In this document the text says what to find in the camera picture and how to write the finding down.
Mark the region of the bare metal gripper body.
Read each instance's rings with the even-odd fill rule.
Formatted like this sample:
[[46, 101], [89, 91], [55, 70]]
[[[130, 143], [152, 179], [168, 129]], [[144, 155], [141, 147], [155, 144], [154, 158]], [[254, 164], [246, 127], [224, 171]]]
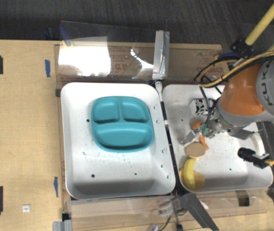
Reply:
[[213, 138], [219, 133], [232, 132], [234, 127], [225, 122], [222, 118], [205, 120], [199, 126], [199, 134], [206, 138]]

